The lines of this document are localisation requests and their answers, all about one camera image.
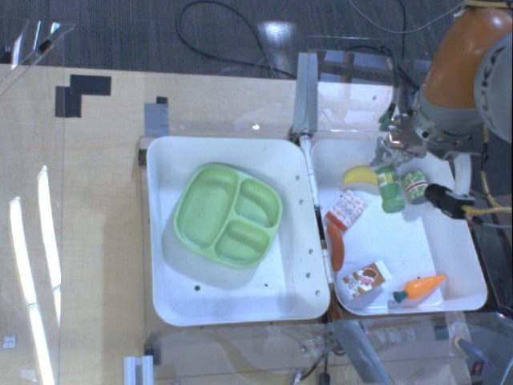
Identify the yellow banana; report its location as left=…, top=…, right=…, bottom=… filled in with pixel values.
left=342, top=165, right=380, bottom=187

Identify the orange carrot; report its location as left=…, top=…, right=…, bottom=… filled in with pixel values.
left=392, top=274, right=447, bottom=304

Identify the orange and white carton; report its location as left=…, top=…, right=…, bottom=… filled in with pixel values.
left=324, top=189, right=369, bottom=233

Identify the green divided plate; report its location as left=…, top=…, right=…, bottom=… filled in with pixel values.
left=172, top=162, right=284, bottom=270

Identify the white plastic tray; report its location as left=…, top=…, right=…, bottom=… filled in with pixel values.
left=310, top=137, right=489, bottom=317
left=146, top=136, right=332, bottom=328

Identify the black cylinder on white bracket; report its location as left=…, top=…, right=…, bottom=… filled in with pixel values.
left=423, top=152, right=477, bottom=221

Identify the thin black and white rod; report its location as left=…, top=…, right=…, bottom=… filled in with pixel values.
left=299, top=133, right=334, bottom=285

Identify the green plastic bottle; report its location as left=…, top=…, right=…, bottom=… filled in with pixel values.
left=376, top=165, right=406, bottom=214

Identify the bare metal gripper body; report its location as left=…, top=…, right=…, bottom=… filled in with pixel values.
left=384, top=112, right=428, bottom=160

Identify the red sausage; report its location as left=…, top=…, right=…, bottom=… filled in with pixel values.
left=325, top=223, right=346, bottom=273

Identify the brown and white carton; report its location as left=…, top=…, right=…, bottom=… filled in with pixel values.
left=341, top=260, right=394, bottom=302

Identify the green and red can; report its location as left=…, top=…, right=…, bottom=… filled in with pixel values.
left=401, top=169, right=430, bottom=205

